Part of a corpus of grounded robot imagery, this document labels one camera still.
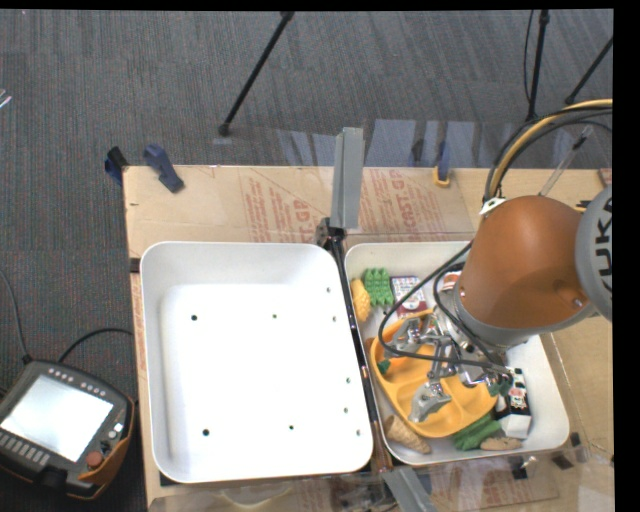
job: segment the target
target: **table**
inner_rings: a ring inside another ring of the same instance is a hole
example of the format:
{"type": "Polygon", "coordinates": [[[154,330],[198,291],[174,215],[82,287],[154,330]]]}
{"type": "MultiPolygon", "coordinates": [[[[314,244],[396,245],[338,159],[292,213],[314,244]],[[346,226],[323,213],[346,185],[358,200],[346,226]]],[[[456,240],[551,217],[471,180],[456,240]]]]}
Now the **table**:
{"type": "MultiPolygon", "coordinates": [[[[236,510],[229,501],[232,491],[221,497],[211,491],[215,486],[161,485],[150,446],[139,260],[146,248],[163,240],[310,242],[318,223],[329,216],[333,169],[206,165],[175,169],[185,182],[185,188],[176,194],[158,181],[151,167],[123,169],[147,503],[151,510],[167,512],[184,509],[187,503],[195,507],[189,510],[236,510]]],[[[472,238],[479,224],[477,212],[488,170],[452,169],[447,188],[433,183],[432,171],[365,168],[359,217],[362,229],[348,233],[347,245],[472,238]]],[[[535,194],[551,173],[547,169],[512,169],[503,181],[504,194],[535,194]]],[[[549,196],[573,205],[592,199],[602,187],[598,170],[567,170],[549,196]]],[[[488,496],[483,490],[488,484],[480,482],[481,495],[449,496],[438,503],[439,510],[477,510],[489,505],[506,506],[500,510],[525,510],[523,505],[509,506],[518,501],[530,501],[524,505],[526,510],[548,510],[549,499],[554,500],[554,507],[568,510],[578,509],[585,500],[613,503],[613,465],[609,463],[614,451],[612,338],[611,324],[601,317],[544,336],[572,431],[582,442],[555,454],[555,463],[539,464],[536,474],[553,475],[524,497],[521,489],[505,490],[499,485],[493,490],[502,494],[488,496]],[[591,454],[588,462],[572,463],[584,455],[584,449],[591,454]]],[[[291,510],[332,510],[325,496],[326,484],[301,482],[256,510],[271,510],[271,506],[273,510],[288,506],[295,507],[291,510]]],[[[464,492],[462,487],[445,485],[450,486],[449,493],[452,489],[454,494],[464,492]]]]}

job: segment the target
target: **black handheld controller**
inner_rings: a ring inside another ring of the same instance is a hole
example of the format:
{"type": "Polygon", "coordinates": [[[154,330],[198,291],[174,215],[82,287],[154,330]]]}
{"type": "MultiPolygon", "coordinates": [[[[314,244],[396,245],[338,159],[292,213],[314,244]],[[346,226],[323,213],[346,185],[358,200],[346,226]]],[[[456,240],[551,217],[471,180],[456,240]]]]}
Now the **black handheld controller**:
{"type": "Polygon", "coordinates": [[[79,499],[97,497],[116,475],[133,422],[129,397],[76,368],[25,366],[0,403],[0,466],[79,499]]]}

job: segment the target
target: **gray carpet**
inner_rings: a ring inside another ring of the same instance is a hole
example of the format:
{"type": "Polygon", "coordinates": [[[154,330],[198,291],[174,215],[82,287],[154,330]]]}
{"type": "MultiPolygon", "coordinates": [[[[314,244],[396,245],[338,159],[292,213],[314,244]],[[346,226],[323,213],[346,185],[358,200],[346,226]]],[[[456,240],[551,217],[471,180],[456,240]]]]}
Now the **gray carpet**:
{"type": "MultiPolygon", "coordinates": [[[[93,329],[132,328],[122,190],[104,172],[112,147],[131,164],[153,142],[174,164],[333,165],[335,135],[354,126],[368,166],[431,166],[446,135],[452,166],[488,167],[530,109],[530,14],[297,12],[223,137],[278,12],[1,9],[0,88],[12,100],[0,109],[0,269],[31,355],[53,359],[93,329]]],[[[612,36],[613,9],[550,11],[536,116],[566,106],[612,36]]],[[[613,49],[576,101],[612,91],[613,49]]],[[[612,166],[611,119],[600,121],[571,167],[612,166]]],[[[554,167],[573,137],[558,131],[518,165],[554,167]]],[[[0,288],[4,388],[21,368],[10,308],[0,288]]],[[[127,335],[96,336],[68,362],[136,395],[127,335]]],[[[137,438],[93,503],[0,472],[3,512],[144,509],[137,438]]]]}

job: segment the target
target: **tripod leg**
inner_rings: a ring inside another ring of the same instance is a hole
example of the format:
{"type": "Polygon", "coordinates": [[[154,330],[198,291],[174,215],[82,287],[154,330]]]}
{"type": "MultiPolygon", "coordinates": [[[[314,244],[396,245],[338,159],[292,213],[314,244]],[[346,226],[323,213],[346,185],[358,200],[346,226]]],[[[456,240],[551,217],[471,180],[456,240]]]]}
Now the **tripod leg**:
{"type": "Polygon", "coordinates": [[[613,46],[613,36],[611,36],[611,39],[609,39],[609,42],[604,46],[602,51],[598,54],[598,56],[596,57],[596,60],[593,61],[593,64],[591,64],[591,67],[584,74],[584,76],[582,77],[582,80],[580,80],[578,85],[576,85],[576,88],[573,90],[573,92],[569,94],[569,96],[567,96],[567,98],[564,100],[564,102],[567,105],[572,105],[575,102],[576,96],[580,92],[580,89],[582,89],[584,87],[584,84],[587,83],[587,80],[589,80],[589,78],[591,77],[591,74],[595,71],[595,69],[598,67],[598,64],[600,64],[600,61],[604,59],[604,56],[607,54],[607,52],[612,46],[613,46]]]}
{"type": "Polygon", "coordinates": [[[280,20],[280,23],[278,24],[276,31],[271,36],[271,39],[269,40],[267,47],[264,49],[264,52],[262,52],[262,56],[260,57],[260,60],[258,60],[258,63],[253,68],[253,71],[251,72],[251,75],[249,76],[247,83],[244,84],[244,87],[242,88],[242,91],[240,92],[238,99],[236,99],[236,102],[233,104],[233,107],[231,107],[231,111],[227,115],[227,118],[224,120],[224,123],[222,123],[218,127],[218,133],[220,133],[220,135],[222,135],[223,137],[226,137],[227,135],[229,135],[229,126],[231,125],[231,121],[233,121],[233,118],[236,116],[236,113],[238,112],[238,109],[242,105],[244,98],[249,93],[249,90],[251,89],[253,82],[258,77],[258,74],[260,73],[260,70],[262,69],[262,66],[264,65],[264,63],[267,61],[267,58],[269,57],[271,50],[273,50],[273,47],[278,42],[278,39],[280,38],[280,34],[282,34],[283,30],[287,26],[287,23],[291,21],[291,18],[293,18],[293,14],[294,14],[294,11],[280,12],[282,19],[280,20]]]}
{"type": "Polygon", "coordinates": [[[533,82],[531,84],[531,98],[529,99],[529,113],[526,121],[536,117],[536,98],[538,96],[538,81],[540,79],[540,65],[542,64],[542,48],[544,47],[544,35],[549,23],[549,9],[540,11],[540,30],[538,32],[538,47],[536,49],[536,61],[533,68],[533,82]]]}

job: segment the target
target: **orange divided plate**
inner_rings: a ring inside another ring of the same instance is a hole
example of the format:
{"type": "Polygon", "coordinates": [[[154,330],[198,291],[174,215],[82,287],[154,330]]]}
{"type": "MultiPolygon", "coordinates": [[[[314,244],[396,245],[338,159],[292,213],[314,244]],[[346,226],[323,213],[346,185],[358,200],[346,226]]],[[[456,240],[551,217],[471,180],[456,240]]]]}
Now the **orange divided plate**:
{"type": "MultiPolygon", "coordinates": [[[[391,339],[391,336],[401,325],[402,320],[399,320],[385,329],[385,339],[391,339]]],[[[434,347],[421,345],[418,353],[433,355],[434,347]]],[[[489,394],[485,384],[467,387],[457,375],[452,375],[440,379],[442,389],[451,396],[451,401],[443,405],[437,412],[429,414],[425,421],[414,423],[409,420],[411,400],[418,387],[426,382],[431,361],[415,357],[391,358],[389,360],[391,365],[382,375],[377,363],[384,359],[384,347],[377,337],[371,343],[369,358],[377,382],[393,408],[405,420],[406,424],[421,436],[445,437],[455,434],[491,411],[498,399],[497,396],[489,394]]]]}

